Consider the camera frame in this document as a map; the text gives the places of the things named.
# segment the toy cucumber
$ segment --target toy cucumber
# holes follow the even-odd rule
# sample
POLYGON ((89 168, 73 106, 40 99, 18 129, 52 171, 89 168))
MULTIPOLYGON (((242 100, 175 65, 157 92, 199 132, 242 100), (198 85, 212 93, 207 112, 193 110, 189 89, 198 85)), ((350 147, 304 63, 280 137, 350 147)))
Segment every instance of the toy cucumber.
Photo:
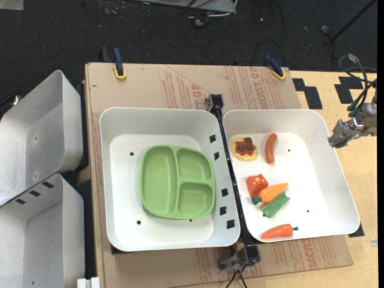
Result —
POLYGON ((267 218, 272 218, 289 200, 290 198, 286 196, 286 193, 282 192, 263 207, 263 213, 267 218))

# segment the green divided plate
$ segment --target green divided plate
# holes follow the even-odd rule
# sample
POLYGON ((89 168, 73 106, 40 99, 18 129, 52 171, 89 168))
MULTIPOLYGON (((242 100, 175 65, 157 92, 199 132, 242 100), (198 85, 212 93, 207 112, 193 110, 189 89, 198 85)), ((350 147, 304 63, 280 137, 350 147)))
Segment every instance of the green divided plate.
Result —
POLYGON ((196 149, 154 145, 142 157, 140 196, 144 208, 158 217, 204 217, 215 205, 212 164, 196 149))

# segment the cardboard sheet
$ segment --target cardboard sheet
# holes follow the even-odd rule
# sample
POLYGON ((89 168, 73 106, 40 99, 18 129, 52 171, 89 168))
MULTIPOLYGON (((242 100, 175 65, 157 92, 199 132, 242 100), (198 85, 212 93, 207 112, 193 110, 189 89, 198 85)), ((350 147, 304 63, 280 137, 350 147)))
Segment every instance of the cardboard sheet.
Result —
MULTIPOLYGON (((224 109, 299 109, 295 87, 286 70, 279 81, 266 67, 124 64, 127 79, 118 81, 113 64, 86 65, 94 150, 90 157, 95 212, 96 251, 103 287, 181 287, 228 281, 218 269, 230 256, 227 248, 148 251, 113 254, 106 233, 99 119, 110 107, 201 109, 209 94, 222 94, 224 109)), ((248 267, 245 278, 351 265, 344 236, 260 244, 261 262, 248 267)))

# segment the white container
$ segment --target white container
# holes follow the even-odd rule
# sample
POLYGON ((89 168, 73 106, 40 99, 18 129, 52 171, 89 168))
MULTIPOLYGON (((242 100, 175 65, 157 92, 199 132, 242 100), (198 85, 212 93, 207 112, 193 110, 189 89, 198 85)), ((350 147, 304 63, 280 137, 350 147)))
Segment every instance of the white container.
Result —
POLYGON ((73 288, 85 274, 81 195, 59 174, 0 208, 0 287, 73 288))
POLYGON ((82 155, 80 95, 56 70, 0 121, 0 206, 82 155))
POLYGON ((214 115, 203 110, 110 108, 100 117, 100 131, 107 234, 114 247, 121 251, 225 247, 238 240, 235 195, 214 115), (209 215, 172 220, 144 210, 140 161, 144 150, 157 144, 194 148, 210 159, 216 196, 209 215))
POLYGON ((328 143, 323 118, 308 109, 232 110, 223 118, 227 144, 236 137, 250 137, 259 151, 253 161, 241 161, 230 152, 247 228, 263 242, 304 239, 355 232, 359 215, 336 151, 328 143), (275 162, 265 160, 265 142, 271 133, 275 162), (288 182, 290 200, 272 218, 262 205, 253 205, 246 179, 262 174, 269 185, 288 182), (290 223, 299 230, 293 237, 260 239, 263 232, 290 223))

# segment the blue clamp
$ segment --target blue clamp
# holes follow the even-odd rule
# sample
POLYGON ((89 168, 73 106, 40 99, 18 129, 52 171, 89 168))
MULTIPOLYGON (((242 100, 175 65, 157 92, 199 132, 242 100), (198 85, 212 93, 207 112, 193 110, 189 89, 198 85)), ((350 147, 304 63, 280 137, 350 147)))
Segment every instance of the blue clamp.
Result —
POLYGON ((124 67, 122 66, 121 53, 118 48, 113 48, 113 59, 116 64, 116 66, 113 68, 113 70, 115 71, 116 78, 118 80, 124 80, 127 75, 125 73, 124 67))
POLYGON ((279 80, 284 80, 286 75, 283 73, 278 62, 271 57, 270 55, 266 55, 264 57, 265 64, 272 70, 272 74, 279 80))

